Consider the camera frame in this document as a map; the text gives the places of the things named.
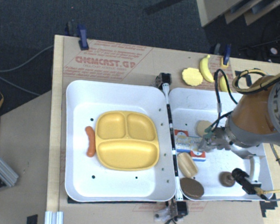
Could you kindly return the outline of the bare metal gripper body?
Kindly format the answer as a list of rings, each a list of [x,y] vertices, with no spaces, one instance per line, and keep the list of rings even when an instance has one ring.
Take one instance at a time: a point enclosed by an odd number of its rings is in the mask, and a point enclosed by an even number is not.
[[[229,139],[225,127],[217,127],[214,131],[210,130],[206,134],[205,138],[208,140],[210,145],[222,145],[223,149],[231,150],[232,142]]]

